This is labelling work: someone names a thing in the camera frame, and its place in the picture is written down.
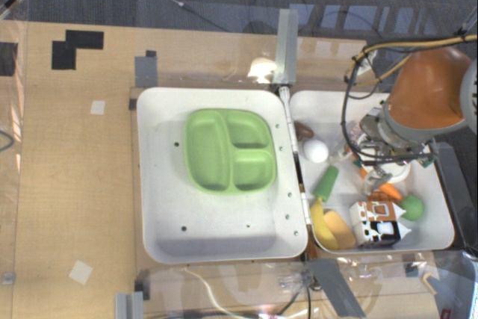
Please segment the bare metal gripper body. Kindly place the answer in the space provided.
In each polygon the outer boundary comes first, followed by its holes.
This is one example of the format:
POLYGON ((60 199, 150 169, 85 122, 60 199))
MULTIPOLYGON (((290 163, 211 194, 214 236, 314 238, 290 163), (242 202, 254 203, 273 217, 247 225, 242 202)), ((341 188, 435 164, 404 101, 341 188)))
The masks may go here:
POLYGON ((387 164, 391 160, 393 150, 381 134, 379 127, 382 118, 380 108, 372 108, 360 121, 362 135, 358 140, 358 147, 364 161, 373 161, 377 165, 387 164))

